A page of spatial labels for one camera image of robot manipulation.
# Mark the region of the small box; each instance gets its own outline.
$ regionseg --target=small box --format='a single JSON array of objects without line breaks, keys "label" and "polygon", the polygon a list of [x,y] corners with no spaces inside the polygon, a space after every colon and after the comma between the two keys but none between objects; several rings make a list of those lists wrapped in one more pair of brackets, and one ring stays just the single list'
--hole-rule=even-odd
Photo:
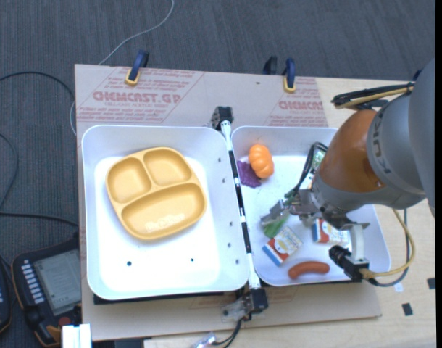
[{"label": "small box", "polygon": [[281,265],[302,244],[302,240],[288,226],[285,226],[263,246],[263,251],[276,265]]},{"label": "small box", "polygon": [[321,244],[346,245],[350,242],[348,231],[339,231],[331,224],[317,218],[312,226],[313,241]]}]

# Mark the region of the purple object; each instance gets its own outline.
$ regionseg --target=purple object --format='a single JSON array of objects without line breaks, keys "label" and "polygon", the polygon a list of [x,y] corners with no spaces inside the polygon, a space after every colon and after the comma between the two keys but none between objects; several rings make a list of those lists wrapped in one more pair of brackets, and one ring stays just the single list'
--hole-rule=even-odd
[{"label": "purple object", "polygon": [[257,174],[255,174],[249,163],[237,161],[237,169],[241,183],[245,186],[255,188],[262,185],[262,182],[257,177]]}]

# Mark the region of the white cable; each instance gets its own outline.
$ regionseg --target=white cable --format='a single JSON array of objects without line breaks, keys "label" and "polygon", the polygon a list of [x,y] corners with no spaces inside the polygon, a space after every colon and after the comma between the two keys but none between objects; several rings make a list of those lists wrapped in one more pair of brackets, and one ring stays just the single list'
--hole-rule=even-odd
[{"label": "white cable", "polygon": [[170,17],[170,15],[171,15],[171,13],[172,13],[172,10],[174,9],[174,7],[175,7],[175,1],[174,0],[171,0],[171,8],[170,8],[170,11],[168,12],[168,14],[166,15],[166,17],[163,19],[163,21],[161,21],[158,25],[155,25],[154,27],[152,27],[152,28],[149,28],[148,30],[145,30],[145,31],[142,31],[142,32],[140,32],[140,33],[136,33],[135,35],[132,35],[131,37],[129,37],[129,38],[127,38],[127,39],[125,39],[120,45],[118,45],[105,59],[103,59],[100,63],[99,63],[99,65],[102,65],[105,61],[107,61],[108,60],[108,58],[110,58],[119,48],[121,48],[121,46],[123,46],[124,44],[126,44],[129,40],[132,40],[133,38],[136,38],[136,37],[138,37],[138,36],[140,36],[140,35],[143,35],[144,33],[149,33],[150,31],[153,31],[153,30],[155,30],[155,28],[158,28],[158,27],[160,27],[161,25],[163,25],[163,23],[165,23],[166,21],[167,21],[167,19]]},{"label": "white cable", "polygon": [[[168,14],[166,15],[166,17],[163,19],[163,21],[161,21],[158,25],[155,25],[154,27],[149,28],[148,30],[142,31],[140,33],[136,33],[135,35],[132,35],[131,37],[125,39],[120,45],[118,45],[116,48],[113,49],[113,51],[108,54],[107,57],[105,57],[105,59],[101,60],[99,65],[104,64],[119,48],[121,48],[121,46],[123,46],[124,44],[126,44],[128,41],[143,35],[144,33],[149,33],[150,31],[155,30],[156,28],[160,27],[161,25],[163,25],[163,23],[165,23],[167,21],[167,19],[170,17],[173,9],[175,7],[175,0],[171,0],[171,7],[170,10],[168,12]],[[73,131],[73,133],[76,135],[76,130],[75,130],[75,126],[73,125],[73,110],[75,107],[75,102],[73,102],[72,106],[71,106],[71,110],[70,110],[70,125],[71,125],[71,130]]]}]

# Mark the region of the device screen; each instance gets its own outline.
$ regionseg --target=device screen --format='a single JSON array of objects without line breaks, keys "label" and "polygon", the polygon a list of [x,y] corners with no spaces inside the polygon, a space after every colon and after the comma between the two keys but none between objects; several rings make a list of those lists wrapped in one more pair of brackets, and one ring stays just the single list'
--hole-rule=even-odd
[{"label": "device screen", "polygon": [[81,300],[77,249],[33,263],[54,315],[71,310]]}]

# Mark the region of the toy sausage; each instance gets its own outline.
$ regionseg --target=toy sausage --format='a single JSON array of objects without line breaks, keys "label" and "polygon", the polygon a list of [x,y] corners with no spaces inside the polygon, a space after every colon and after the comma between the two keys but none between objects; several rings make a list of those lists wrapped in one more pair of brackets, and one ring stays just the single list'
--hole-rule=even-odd
[{"label": "toy sausage", "polygon": [[316,260],[309,260],[306,262],[301,262],[295,264],[292,268],[288,270],[288,276],[295,280],[300,275],[304,273],[322,273],[325,274],[329,272],[329,264],[324,262],[318,262]]}]

